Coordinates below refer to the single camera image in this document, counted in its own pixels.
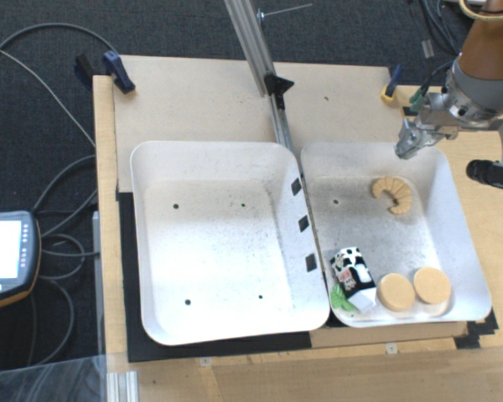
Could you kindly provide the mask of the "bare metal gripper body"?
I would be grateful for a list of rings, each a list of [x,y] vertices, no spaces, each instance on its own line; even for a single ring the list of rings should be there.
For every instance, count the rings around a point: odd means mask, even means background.
[[[503,110],[481,106],[453,92],[428,93],[414,120],[412,137],[439,142],[454,139],[462,131],[498,131],[502,127]]]

